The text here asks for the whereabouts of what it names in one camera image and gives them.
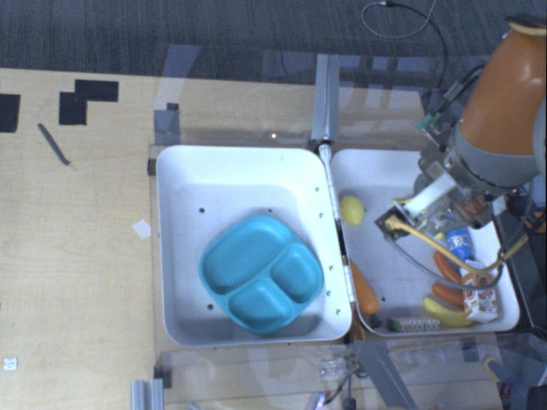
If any dark grey thin strip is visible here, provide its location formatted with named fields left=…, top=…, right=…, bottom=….
left=37, top=122, right=72, bottom=167

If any yellow lemon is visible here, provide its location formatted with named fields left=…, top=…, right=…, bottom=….
left=339, top=195, right=367, bottom=227

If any white and orange carton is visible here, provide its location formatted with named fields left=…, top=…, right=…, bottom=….
left=459, top=260, right=500, bottom=325

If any green and white packet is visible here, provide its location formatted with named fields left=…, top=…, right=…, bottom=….
left=385, top=317, right=442, bottom=334

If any blue divided plate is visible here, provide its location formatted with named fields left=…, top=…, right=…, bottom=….
left=198, top=214, right=325, bottom=337

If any white plastic tray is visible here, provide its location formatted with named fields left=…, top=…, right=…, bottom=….
left=156, top=144, right=354, bottom=349
left=331, top=148, right=521, bottom=338

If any orange carrot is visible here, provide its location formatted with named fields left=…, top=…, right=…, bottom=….
left=349, top=260, right=385, bottom=329

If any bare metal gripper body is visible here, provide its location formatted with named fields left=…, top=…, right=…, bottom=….
left=417, top=145, right=492, bottom=236

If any yellow banana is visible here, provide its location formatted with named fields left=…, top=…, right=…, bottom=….
left=422, top=296, right=475, bottom=329

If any orange sausage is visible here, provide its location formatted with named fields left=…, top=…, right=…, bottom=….
left=431, top=281, right=467, bottom=308
left=432, top=250, right=464, bottom=285

